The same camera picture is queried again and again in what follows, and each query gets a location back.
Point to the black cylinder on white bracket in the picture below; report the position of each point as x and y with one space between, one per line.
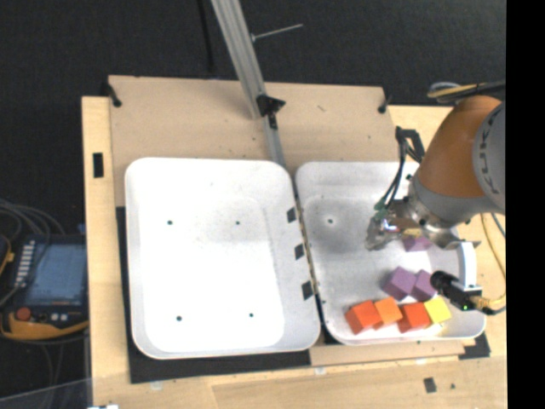
452 288

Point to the red-orange cube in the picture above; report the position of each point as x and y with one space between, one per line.
415 315
363 315

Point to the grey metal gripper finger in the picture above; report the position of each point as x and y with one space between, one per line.
374 239
394 237

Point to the white plastic tray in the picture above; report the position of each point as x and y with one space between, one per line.
345 262
213 262

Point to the purple cube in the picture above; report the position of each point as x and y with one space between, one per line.
417 244
399 281
423 286

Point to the yellow cube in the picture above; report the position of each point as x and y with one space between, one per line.
437 310

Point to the brown flat board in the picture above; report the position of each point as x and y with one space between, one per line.
204 117

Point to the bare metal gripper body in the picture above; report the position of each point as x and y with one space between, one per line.
430 228

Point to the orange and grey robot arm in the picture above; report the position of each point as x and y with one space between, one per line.
455 160

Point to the orange cube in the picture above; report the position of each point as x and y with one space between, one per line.
388 309

